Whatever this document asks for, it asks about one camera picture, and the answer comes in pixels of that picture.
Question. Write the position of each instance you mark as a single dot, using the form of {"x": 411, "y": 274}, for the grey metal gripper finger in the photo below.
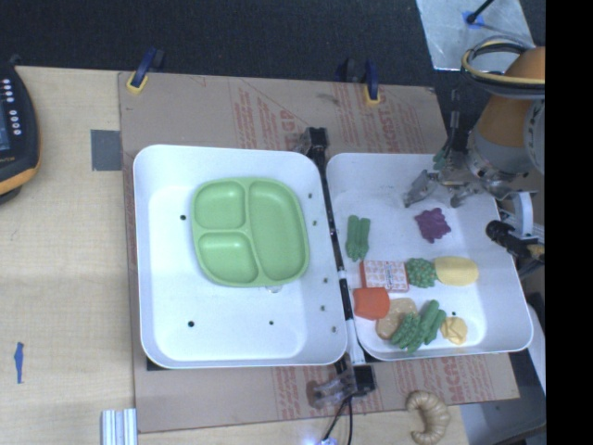
{"x": 420, "y": 187}
{"x": 464, "y": 194}

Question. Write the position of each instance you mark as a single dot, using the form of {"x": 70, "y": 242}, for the green asparagus bundle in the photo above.
{"x": 357, "y": 239}

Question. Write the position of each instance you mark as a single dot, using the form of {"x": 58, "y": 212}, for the tan biscuit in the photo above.
{"x": 394, "y": 315}

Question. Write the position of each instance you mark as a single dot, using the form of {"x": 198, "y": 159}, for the orange carrot piece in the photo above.
{"x": 370, "y": 303}

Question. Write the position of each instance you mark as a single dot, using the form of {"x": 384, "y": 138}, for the brown cardboard board red print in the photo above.
{"x": 208, "y": 109}

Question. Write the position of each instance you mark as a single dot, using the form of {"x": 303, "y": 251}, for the green peas heap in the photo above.
{"x": 420, "y": 272}

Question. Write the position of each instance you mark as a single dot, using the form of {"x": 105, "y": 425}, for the green divided plate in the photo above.
{"x": 273, "y": 220}

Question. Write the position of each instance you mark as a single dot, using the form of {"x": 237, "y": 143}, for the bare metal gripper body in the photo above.
{"x": 486, "y": 180}

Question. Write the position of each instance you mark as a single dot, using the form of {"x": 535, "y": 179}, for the yellow pasta piece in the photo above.
{"x": 454, "y": 331}

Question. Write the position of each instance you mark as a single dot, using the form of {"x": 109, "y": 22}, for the yellow potato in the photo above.
{"x": 456, "y": 271}

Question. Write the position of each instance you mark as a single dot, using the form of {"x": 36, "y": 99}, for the green pea pod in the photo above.
{"x": 407, "y": 332}
{"x": 432, "y": 320}

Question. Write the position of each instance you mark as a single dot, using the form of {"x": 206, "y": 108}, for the black cylinder on white bracket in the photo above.
{"x": 505, "y": 234}

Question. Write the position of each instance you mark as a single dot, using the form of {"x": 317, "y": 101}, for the tan croissant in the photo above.
{"x": 435, "y": 413}

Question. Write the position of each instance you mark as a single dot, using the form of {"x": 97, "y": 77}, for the thin black and white rod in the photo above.
{"x": 343, "y": 290}

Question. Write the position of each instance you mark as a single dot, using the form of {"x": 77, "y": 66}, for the purple grapes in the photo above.
{"x": 432, "y": 225}

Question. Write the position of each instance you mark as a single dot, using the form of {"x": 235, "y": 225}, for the red and white packet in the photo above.
{"x": 384, "y": 276}

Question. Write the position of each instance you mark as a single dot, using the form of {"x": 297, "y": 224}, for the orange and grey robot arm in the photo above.
{"x": 502, "y": 123}

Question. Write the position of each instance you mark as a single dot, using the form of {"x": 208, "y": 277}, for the white plastic tray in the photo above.
{"x": 231, "y": 327}
{"x": 389, "y": 188}

